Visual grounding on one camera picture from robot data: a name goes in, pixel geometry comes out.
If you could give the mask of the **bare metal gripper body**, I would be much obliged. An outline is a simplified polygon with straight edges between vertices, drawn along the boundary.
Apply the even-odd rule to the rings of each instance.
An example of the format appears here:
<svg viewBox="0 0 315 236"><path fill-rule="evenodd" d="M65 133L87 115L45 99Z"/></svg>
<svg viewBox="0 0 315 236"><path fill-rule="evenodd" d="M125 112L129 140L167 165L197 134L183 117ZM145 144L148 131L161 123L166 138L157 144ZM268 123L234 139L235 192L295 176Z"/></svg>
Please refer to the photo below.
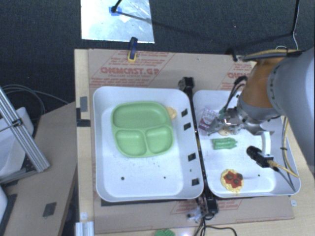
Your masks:
<svg viewBox="0 0 315 236"><path fill-rule="evenodd" d="M223 121L223 126L228 124L241 125L242 129L249 131L253 135L261 135L265 130L261 127L263 122L266 122L275 117L273 108L256 108L242 107L222 108L220 111L220 119Z"/></svg>

